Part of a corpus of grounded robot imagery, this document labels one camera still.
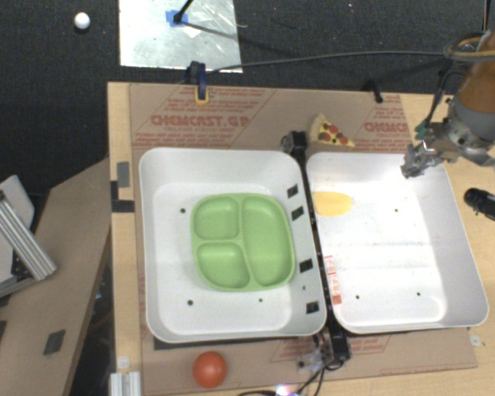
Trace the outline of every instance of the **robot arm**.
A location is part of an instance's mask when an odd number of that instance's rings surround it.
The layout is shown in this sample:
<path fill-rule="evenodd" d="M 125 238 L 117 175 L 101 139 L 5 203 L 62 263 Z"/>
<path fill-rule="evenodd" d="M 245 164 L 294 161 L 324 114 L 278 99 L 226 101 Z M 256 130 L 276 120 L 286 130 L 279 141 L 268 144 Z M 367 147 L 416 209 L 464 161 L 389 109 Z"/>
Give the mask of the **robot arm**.
<path fill-rule="evenodd" d="M 495 146 L 495 31 L 477 40 L 477 51 L 471 53 L 446 50 L 451 60 L 473 64 L 449 103 L 447 117 L 442 122 L 431 122 L 431 110 L 417 127 L 420 144 L 408 146 L 402 165 L 405 177 L 420 176 L 428 167 L 444 161 L 454 163 L 459 157 L 495 168 L 495 158 L 488 154 Z M 495 220 L 495 195 L 470 189 L 464 200 L 475 211 Z"/>

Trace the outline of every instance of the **black floor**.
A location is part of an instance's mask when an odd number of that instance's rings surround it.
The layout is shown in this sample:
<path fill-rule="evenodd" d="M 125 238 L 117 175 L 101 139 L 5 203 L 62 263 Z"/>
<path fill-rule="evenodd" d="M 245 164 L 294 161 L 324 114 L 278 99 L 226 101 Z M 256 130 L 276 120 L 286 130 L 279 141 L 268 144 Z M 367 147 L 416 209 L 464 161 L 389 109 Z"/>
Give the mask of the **black floor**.
<path fill-rule="evenodd" d="M 480 31 L 484 0 L 234 4 L 238 24 L 247 25 L 238 31 L 246 63 L 364 50 L 441 51 Z M 79 11 L 91 16 L 87 34 L 73 28 Z M 495 0 L 489 26 L 495 27 Z M 122 68 L 118 40 L 118 0 L 0 0 L 0 181 L 18 174 L 30 193 L 41 193 L 104 158 L 107 82 L 182 80 L 179 71 Z M 383 91 L 433 92 L 439 67 L 438 58 L 368 56 L 247 68 L 214 75 L 210 83 L 359 90 L 374 79 Z M 448 91 L 457 85 L 452 81 Z"/>

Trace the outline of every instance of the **metal plate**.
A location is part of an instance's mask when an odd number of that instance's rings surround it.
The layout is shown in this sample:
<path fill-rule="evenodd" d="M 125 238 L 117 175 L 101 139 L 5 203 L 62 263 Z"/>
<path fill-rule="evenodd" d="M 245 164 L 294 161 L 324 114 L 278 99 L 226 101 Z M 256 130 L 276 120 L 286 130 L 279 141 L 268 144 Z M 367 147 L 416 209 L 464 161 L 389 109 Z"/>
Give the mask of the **metal plate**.
<path fill-rule="evenodd" d="M 195 60 L 208 70 L 240 64 L 233 0 L 195 0 L 187 22 L 172 26 L 167 12 L 177 12 L 185 2 L 119 0 L 120 64 L 185 69 Z"/>

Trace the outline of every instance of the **red ball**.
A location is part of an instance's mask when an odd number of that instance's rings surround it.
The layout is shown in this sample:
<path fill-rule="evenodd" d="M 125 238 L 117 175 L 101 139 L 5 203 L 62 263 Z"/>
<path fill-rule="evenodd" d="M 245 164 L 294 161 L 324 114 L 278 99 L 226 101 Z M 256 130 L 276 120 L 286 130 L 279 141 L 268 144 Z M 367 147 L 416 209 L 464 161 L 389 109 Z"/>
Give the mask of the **red ball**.
<path fill-rule="evenodd" d="M 192 375 L 201 387 L 213 389 L 222 384 L 228 367 L 224 358 L 216 352 L 205 352 L 192 365 Z"/>

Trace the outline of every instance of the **wooden table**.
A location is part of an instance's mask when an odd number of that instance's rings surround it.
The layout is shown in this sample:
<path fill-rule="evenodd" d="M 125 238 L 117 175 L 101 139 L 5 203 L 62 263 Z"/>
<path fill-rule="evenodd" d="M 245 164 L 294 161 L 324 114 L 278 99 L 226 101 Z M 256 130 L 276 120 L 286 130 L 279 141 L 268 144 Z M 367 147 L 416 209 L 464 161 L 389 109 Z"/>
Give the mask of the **wooden table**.
<path fill-rule="evenodd" d="M 410 130 L 425 117 L 432 96 L 401 95 Z M 134 201 L 132 180 L 118 183 L 123 176 L 132 177 L 132 143 L 130 133 L 130 97 L 128 83 L 111 83 L 108 88 L 112 180 L 112 244 L 115 297 L 115 354 L 117 371 L 124 374 L 141 371 L 139 294 L 136 261 L 134 216 L 127 210 Z M 446 115 L 446 104 L 436 111 L 436 119 Z M 393 375 L 368 379 L 346 379 L 323 384 L 321 394 L 354 395 L 429 395 L 429 394 L 495 394 L 495 223 L 476 216 L 463 202 L 465 190 L 477 187 L 495 190 L 495 176 L 490 168 L 476 167 L 460 159 L 446 165 L 451 185 L 489 302 L 487 321 L 471 330 L 480 340 L 475 348 L 478 368 L 432 372 L 415 375 Z M 216 394 L 238 394 L 238 390 Z"/>

